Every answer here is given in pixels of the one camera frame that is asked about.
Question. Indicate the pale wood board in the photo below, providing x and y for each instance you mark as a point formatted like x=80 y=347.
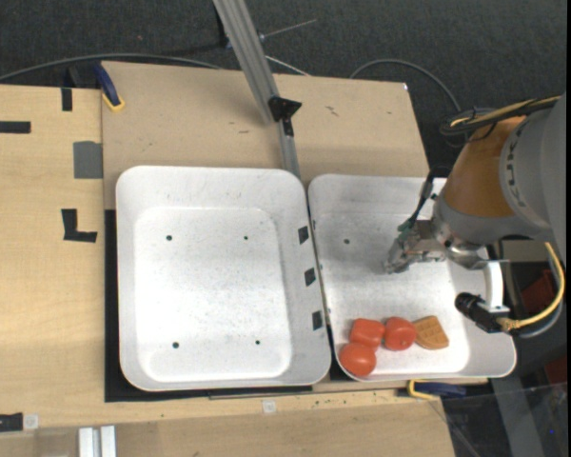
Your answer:
x=195 y=117

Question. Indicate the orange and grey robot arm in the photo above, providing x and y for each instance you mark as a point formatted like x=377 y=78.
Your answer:
x=518 y=169

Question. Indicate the black cylinder on white bracket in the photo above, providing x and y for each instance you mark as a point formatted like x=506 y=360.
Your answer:
x=478 y=310

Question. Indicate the white plastic tray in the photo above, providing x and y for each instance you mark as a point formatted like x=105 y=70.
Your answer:
x=361 y=279
x=209 y=279

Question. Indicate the brown toy biscuit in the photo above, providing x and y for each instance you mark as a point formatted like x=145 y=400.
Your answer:
x=431 y=333

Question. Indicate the red rounded toy food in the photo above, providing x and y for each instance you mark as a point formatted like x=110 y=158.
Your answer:
x=366 y=332
x=358 y=360
x=399 y=333

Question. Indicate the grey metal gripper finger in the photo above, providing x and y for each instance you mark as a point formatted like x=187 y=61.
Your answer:
x=404 y=263
x=393 y=259

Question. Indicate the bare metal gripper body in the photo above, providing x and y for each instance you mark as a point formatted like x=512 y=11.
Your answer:
x=426 y=243

